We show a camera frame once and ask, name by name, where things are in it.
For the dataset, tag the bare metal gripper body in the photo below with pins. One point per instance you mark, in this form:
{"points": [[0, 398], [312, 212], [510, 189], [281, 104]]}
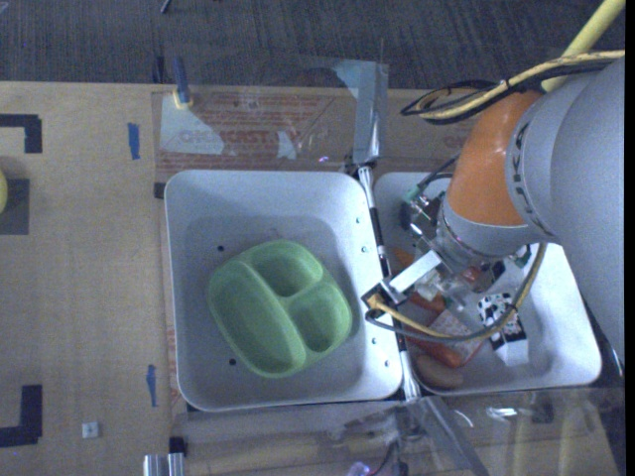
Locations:
{"points": [[449, 278]]}

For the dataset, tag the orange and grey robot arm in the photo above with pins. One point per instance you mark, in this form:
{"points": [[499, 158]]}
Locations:
{"points": [[560, 166]]}

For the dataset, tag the pink speckled packet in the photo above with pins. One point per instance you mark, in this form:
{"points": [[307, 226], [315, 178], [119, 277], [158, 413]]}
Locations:
{"points": [[454, 326]]}

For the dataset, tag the orange toy food piece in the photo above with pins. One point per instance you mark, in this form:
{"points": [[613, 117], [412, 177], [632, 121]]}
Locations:
{"points": [[403, 257]]}

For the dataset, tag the black and white carton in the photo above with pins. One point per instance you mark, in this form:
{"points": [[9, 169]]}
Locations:
{"points": [[498, 308]]}

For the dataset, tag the orange carrot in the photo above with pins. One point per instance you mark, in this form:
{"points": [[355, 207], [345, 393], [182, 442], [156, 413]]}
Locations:
{"points": [[441, 352]]}

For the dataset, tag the white plastic tray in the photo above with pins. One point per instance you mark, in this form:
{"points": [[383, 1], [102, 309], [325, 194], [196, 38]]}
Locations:
{"points": [[555, 345], [307, 201]]}

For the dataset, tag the green divided plate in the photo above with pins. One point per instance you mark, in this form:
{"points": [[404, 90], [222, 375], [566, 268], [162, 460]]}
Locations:
{"points": [[278, 310]]}

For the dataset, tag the brown cardboard board red print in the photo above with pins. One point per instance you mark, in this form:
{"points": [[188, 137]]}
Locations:
{"points": [[258, 117]]}

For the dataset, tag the yellow round thing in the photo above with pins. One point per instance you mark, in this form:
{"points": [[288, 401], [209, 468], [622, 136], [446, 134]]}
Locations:
{"points": [[2, 191]]}

